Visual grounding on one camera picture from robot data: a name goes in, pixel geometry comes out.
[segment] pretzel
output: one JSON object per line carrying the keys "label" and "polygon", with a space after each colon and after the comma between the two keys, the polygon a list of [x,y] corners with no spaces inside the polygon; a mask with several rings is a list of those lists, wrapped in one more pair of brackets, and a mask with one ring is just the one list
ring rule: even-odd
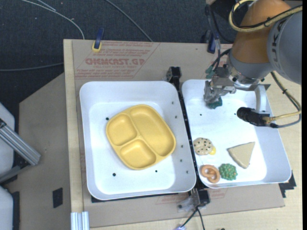
{"label": "pretzel", "polygon": [[206,177],[211,183],[218,183],[220,181],[221,175],[217,168],[213,165],[206,164],[201,168],[202,176]]}

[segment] toy food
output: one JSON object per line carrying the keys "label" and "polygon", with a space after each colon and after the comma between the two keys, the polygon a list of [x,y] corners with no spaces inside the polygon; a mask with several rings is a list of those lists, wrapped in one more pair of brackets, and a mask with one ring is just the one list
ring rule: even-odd
{"label": "toy food", "polygon": [[251,154],[253,152],[255,143],[250,142],[246,144],[242,144],[239,146],[235,146],[232,148],[228,148],[228,152],[233,160],[242,168],[246,169],[249,166]]}
{"label": "toy food", "polygon": [[216,152],[215,146],[209,139],[197,138],[193,141],[194,150],[198,155],[214,155]]}
{"label": "toy food", "polygon": [[202,176],[206,177],[211,183],[218,183],[220,181],[220,172],[213,165],[204,165],[201,168]]}
{"label": "toy food", "polygon": [[219,167],[219,171],[221,177],[229,181],[235,180],[236,176],[238,175],[236,172],[236,167],[229,163],[222,163]]}

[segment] bread slice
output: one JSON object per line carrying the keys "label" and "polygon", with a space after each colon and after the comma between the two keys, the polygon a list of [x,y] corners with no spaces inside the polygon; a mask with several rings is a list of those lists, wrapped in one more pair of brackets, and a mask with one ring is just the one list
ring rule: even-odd
{"label": "bread slice", "polygon": [[233,160],[242,168],[246,169],[249,166],[251,154],[253,152],[255,143],[250,142],[242,145],[238,145],[232,148],[228,148],[228,152]]}

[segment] white tray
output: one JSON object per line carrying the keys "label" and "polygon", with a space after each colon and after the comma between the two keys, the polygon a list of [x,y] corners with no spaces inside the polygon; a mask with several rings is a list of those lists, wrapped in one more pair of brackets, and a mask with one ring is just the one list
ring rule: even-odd
{"label": "white tray", "polygon": [[[208,138],[216,147],[215,155],[197,155],[198,168],[222,163],[236,166],[236,180],[221,179],[212,184],[200,175],[201,181],[210,188],[282,183],[289,180],[291,168],[278,129],[251,125],[236,116],[240,107],[256,107],[255,92],[237,90],[222,97],[223,105],[209,109],[204,102],[204,80],[188,80],[183,83],[182,94],[187,109],[192,140]],[[267,101],[266,111],[271,112]],[[250,165],[243,169],[230,157],[227,148],[255,141]]]}
{"label": "white tray", "polygon": [[[93,81],[80,89],[87,186],[100,200],[187,192],[196,174],[179,98],[165,81]],[[176,138],[174,152],[158,164],[133,170],[106,137],[107,118],[137,104],[153,107]]]}

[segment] blue clamp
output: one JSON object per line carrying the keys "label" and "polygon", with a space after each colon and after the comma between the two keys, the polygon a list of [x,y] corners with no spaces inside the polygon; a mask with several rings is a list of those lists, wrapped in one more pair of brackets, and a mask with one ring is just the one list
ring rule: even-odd
{"label": "blue clamp", "polygon": [[96,41],[94,41],[93,46],[92,46],[92,50],[95,53],[99,53],[99,51],[101,50],[102,39],[104,37],[104,34],[105,34],[104,28],[100,28],[97,33]]}

